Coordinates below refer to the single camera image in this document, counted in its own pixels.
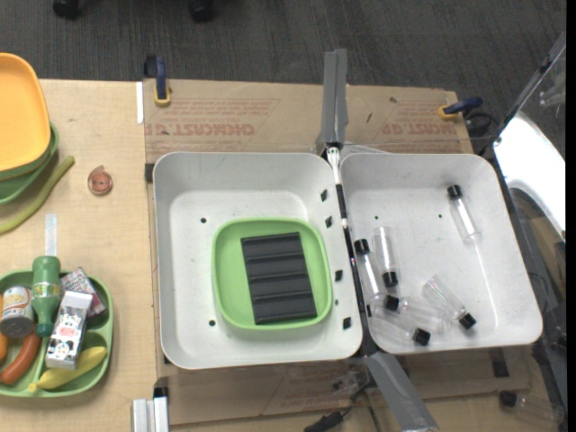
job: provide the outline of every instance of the green bean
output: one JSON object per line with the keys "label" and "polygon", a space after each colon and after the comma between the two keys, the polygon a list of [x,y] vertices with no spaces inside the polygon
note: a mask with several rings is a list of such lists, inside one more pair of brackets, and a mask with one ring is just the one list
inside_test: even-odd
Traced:
{"label": "green bean", "polygon": [[74,157],[69,156],[64,159],[64,161],[56,168],[56,171],[48,178],[44,186],[41,188],[40,192],[26,208],[16,214],[10,220],[0,224],[0,235],[9,232],[10,230],[16,229],[28,218],[30,218],[40,207],[46,202],[48,195],[52,192],[52,189],[60,178],[74,165]]}

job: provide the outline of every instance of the tin can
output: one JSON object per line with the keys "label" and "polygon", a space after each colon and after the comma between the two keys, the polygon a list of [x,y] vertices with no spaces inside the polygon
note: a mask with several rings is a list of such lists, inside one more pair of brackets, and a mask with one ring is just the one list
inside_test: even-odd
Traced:
{"label": "tin can", "polygon": [[22,338],[34,329],[32,293],[25,286],[8,288],[2,297],[0,331],[9,338]]}

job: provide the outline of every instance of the gray carpet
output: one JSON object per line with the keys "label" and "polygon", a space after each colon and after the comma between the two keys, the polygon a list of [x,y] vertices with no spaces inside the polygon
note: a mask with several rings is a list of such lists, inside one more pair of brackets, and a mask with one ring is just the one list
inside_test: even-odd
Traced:
{"label": "gray carpet", "polygon": [[[0,50],[39,77],[141,79],[148,52],[170,77],[320,84],[323,53],[348,49],[357,85],[479,95],[503,119],[566,30],[566,0],[216,0],[196,24],[188,0],[0,0]],[[565,131],[546,130],[564,155]]]}

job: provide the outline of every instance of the yellow banana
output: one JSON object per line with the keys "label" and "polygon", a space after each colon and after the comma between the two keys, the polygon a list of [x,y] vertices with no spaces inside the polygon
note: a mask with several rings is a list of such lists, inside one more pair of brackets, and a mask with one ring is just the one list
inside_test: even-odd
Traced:
{"label": "yellow banana", "polygon": [[104,360],[108,350],[104,346],[90,347],[83,350],[78,356],[76,370],[70,371],[63,368],[50,368],[46,370],[37,382],[28,385],[28,391],[36,392],[38,388],[44,390],[55,389],[62,384],[69,383],[73,379],[89,372]]}

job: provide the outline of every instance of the green bottle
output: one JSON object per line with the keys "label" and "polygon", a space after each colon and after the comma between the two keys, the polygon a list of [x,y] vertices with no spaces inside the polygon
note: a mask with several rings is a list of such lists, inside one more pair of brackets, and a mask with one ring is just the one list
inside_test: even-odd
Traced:
{"label": "green bottle", "polygon": [[60,305],[60,261],[55,256],[39,256],[32,262],[32,307],[38,315],[36,334],[47,338],[54,329],[54,314]]}

